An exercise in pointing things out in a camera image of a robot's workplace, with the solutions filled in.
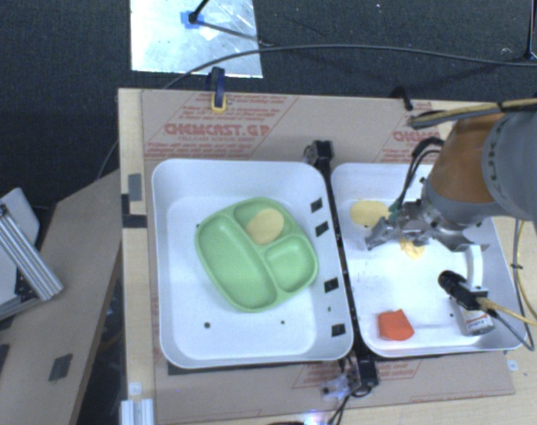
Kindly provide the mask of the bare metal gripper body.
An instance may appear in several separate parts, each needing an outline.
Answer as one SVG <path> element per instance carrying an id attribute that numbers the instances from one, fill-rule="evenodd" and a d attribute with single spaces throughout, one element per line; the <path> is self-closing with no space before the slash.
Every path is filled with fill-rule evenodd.
<path id="1" fill-rule="evenodd" d="M 478 226 L 490 215 L 490 203 L 474 204 L 455 200 L 415 200 L 405 202 L 401 210 L 386 218 L 390 239 L 400 240 L 406 233 L 427 235 L 453 252 L 473 245 L 464 232 Z"/>

